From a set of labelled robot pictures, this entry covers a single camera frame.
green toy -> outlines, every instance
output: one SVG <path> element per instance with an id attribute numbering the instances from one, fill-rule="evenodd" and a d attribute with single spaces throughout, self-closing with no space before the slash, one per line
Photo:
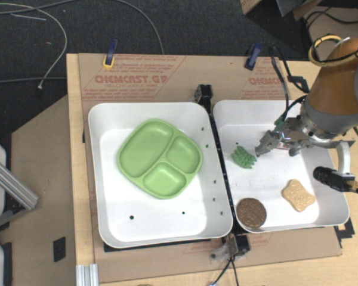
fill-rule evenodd
<path id="1" fill-rule="evenodd" d="M 248 153 L 242 146 L 238 146 L 231 156 L 233 161 L 244 169 L 251 169 L 257 161 L 256 157 Z"/>

food item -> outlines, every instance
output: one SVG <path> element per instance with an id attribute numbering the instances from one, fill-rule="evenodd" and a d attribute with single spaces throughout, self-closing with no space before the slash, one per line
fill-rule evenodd
<path id="1" fill-rule="evenodd" d="M 316 197 L 311 195 L 296 179 L 289 181 L 288 186 L 282 191 L 282 196 L 298 212 L 302 212 L 316 201 Z"/>
<path id="2" fill-rule="evenodd" d="M 259 228 L 267 219 L 265 207 L 254 198 L 241 199 L 236 207 L 236 215 L 249 228 Z"/>
<path id="3" fill-rule="evenodd" d="M 248 153 L 243 146 L 238 146 L 231 156 L 233 161 L 244 169 L 251 169 L 257 161 L 256 157 Z"/>

white cable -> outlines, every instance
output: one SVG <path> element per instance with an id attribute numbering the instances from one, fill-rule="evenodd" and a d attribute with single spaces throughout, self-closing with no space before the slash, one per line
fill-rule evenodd
<path id="1" fill-rule="evenodd" d="M 0 5 L 11 5 L 11 6 L 15 6 L 15 7 L 25 7 L 25 8 L 33 8 L 33 7 L 30 7 L 28 5 L 22 5 L 22 4 L 14 4 L 14 3 L 1 3 L 0 2 Z M 65 54 L 66 52 L 66 48 L 67 48 L 67 35 L 66 35 L 66 32 L 65 32 L 65 29 L 63 28 L 63 26 L 61 25 L 61 23 L 55 18 L 53 17 L 51 14 L 45 12 L 45 11 L 42 11 L 42 10 L 37 10 L 39 11 L 40 13 L 43 13 L 45 15 L 47 15 L 48 17 L 52 18 L 57 24 L 58 26 L 61 28 L 61 31 L 63 32 L 64 34 L 64 39 L 65 39 L 65 45 L 64 45 L 64 48 L 62 50 L 62 52 L 60 53 L 60 55 L 57 57 L 57 59 L 55 60 L 55 62 L 51 65 L 51 67 L 48 69 L 48 71 L 46 72 L 46 74 L 44 75 L 44 78 L 46 78 L 50 71 L 54 68 L 54 66 L 60 61 L 61 57 Z M 35 19 L 33 17 L 26 17 L 26 16 L 21 16 L 23 18 L 28 18 L 28 19 Z M 40 84 L 38 85 L 37 88 L 39 89 L 42 89 L 42 84 L 44 83 L 44 80 L 41 80 Z"/>

gray floor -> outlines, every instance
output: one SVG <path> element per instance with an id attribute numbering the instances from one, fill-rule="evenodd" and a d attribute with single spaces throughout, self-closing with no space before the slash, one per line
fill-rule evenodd
<path id="1" fill-rule="evenodd" d="M 0 0 L 44 5 L 61 0 Z M 239 0 L 124 0 L 154 22 L 166 54 L 244 55 L 252 43 L 276 44 L 288 59 L 305 60 L 305 28 L 292 14 L 284 18 L 275 0 L 263 0 L 247 16 Z M 321 5 L 358 8 L 358 0 L 325 0 Z M 0 10 L 12 10 L 1 6 Z M 138 12 L 111 1 L 80 1 L 45 10 L 66 29 L 69 53 L 106 52 L 110 38 L 118 53 L 160 54 L 155 34 Z M 29 16 L 48 18 L 42 14 Z M 0 80 L 43 76 L 58 57 L 63 34 L 50 18 L 0 15 Z M 65 76 L 64 58 L 50 76 Z M 0 139 L 66 94 L 64 81 L 0 84 Z"/>

